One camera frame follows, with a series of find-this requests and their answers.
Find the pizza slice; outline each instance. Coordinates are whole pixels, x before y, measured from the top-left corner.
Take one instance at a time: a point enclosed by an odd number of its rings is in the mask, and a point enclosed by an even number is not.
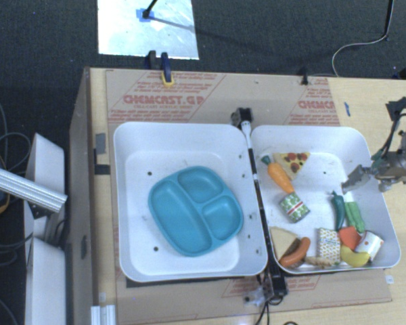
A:
[[[276,163],[279,163],[287,176],[293,181],[299,171],[304,167],[307,159],[310,157],[309,152],[301,153],[274,153],[272,157]]]

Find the toy carrot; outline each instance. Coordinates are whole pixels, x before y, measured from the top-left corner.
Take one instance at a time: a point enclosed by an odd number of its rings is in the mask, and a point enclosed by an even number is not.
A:
[[[268,156],[264,156],[261,160],[268,165],[268,175],[270,178],[272,178],[272,180],[278,184],[282,190],[288,194],[295,191],[293,185],[290,183],[287,173],[283,170],[278,162],[271,162]]]

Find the sausage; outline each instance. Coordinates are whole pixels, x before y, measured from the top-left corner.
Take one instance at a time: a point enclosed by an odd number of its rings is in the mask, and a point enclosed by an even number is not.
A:
[[[301,238],[299,247],[293,253],[290,253],[289,255],[282,257],[279,260],[279,264],[283,267],[289,267],[294,263],[297,263],[302,259],[304,259],[310,247],[310,243],[311,241],[308,237]]]

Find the white tray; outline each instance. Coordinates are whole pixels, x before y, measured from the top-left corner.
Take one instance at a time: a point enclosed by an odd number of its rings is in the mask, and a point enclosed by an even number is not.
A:
[[[231,125],[125,123],[114,133],[120,266],[138,282],[253,276],[267,263],[248,148]],[[178,253],[148,206],[152,186],[177,171],[203,166],[217,173],[244,214],[240,232],[200,257]]]
[[[335,190],[342,195],[341,183],[358,165],[371,164],[364,137],[348,127],[302,127],[261,125],[252,132],[257,173],[269,226],[278,226],[309,237],[307,256],[317,255],[317,229],[335,229],[335,214],[330,195]],[[301,221],[291,223],[282,212],[279,202],[286,195],[267,174],[267,166],[260,161],[264,154],[274,152],[310,152],[311,155],[297,178],[292,182],[296,193],[310,209]],[[362,268],[388,268],[400,259],[400,246],[392,226],[378,182],[370,180],[365,186],[344,195],[345,201],[356,201],[365,222],[365,229],[380,236],[385,243],[370,265]],[[292,274],[309,274],[352,270],[346,263],[321,269],[307,264],[296,269],[285,269]]]

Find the green vegetable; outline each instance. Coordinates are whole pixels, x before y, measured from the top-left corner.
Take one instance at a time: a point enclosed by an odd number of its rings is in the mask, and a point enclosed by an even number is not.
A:
[[[349,225],[354,226],[355,229],[362,234],[365,231],[364,220],[359,212],[358,204],[355,201],[346,202],[344,204],[346,208],[346,216]]]
[[[343,226],[344,218],[346,217],[346,209],[343,196],[337,195],[336,192],[332,192],[332,195],[334,195],[334,197],[331,199],[331,203],[336,211],[336,230],[338,231]]]

